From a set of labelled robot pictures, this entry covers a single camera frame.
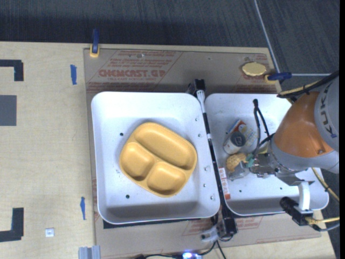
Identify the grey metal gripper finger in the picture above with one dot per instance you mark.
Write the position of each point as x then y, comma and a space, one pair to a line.
238, 174
243, 165

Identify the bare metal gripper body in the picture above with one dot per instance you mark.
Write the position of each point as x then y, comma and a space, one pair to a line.
262, 166

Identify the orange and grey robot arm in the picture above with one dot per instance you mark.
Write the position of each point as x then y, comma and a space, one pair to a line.
299, 133

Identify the yellow toy bread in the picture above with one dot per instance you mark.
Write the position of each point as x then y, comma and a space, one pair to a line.
234, 160

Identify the orange and white label strip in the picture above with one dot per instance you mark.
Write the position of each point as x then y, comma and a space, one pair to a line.
223, 182

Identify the white can with black top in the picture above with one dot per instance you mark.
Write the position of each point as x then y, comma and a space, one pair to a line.
235, 142

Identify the white plastic tray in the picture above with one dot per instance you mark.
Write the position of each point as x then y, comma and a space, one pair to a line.
258, 198
113, 112

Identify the white and orange carton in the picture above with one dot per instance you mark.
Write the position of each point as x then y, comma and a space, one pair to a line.
249, 133

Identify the thin black and white rod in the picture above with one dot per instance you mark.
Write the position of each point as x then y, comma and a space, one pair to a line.
208, 133

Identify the yellow divided plate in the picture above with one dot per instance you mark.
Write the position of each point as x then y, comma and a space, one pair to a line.
159, 158

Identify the brown cardboard board red print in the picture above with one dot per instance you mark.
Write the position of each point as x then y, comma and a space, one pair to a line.
161, 71

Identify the small white square block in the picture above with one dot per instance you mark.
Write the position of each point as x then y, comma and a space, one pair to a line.
49, 232

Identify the black cylinder on white bracket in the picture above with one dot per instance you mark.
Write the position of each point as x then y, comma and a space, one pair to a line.
304, 196

